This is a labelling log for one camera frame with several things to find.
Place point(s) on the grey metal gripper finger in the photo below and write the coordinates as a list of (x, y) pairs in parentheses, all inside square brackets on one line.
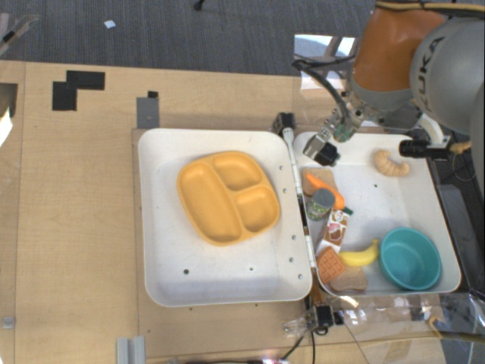
[(313, 145)]

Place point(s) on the dark metal gripper finger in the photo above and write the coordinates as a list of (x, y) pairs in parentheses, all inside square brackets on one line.
[(326, 154)]

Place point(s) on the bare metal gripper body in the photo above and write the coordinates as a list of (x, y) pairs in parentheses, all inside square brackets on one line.
[(350, 119)]

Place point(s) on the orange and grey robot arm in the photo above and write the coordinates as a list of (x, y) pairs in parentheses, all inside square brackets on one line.
[(394, 51)]

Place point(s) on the brown bread slice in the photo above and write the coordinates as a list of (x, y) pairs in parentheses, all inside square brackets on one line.
[(322, 176), (350, 281)]

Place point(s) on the orange carrot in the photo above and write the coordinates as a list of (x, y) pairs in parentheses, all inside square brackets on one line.
[(322, 185)]

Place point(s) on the green can with grey lid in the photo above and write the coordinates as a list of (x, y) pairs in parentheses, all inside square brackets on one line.
[(320, 205)]

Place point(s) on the beige croissant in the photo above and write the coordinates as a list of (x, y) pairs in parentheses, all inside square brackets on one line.
[(386, 165)]

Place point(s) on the white and brown carton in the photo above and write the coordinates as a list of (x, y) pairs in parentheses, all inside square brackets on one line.
[(335, 230)]

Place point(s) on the white plastic tray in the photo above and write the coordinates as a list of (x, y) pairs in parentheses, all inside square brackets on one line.
[(386, 207), (212, 275)]

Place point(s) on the yellow banana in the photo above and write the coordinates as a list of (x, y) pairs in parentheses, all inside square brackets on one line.
[(360, 258)]

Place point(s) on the orange waffle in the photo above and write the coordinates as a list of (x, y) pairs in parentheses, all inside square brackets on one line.
[(330, 265)]

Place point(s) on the orange divided plate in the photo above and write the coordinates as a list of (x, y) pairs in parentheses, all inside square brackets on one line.
[(212, 199)]

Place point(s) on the teal bowl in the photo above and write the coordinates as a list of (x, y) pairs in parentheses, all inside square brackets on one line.
[(411, 260)]

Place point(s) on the black cylinder on white bracket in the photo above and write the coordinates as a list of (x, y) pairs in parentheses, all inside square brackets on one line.
[(417, 148)]

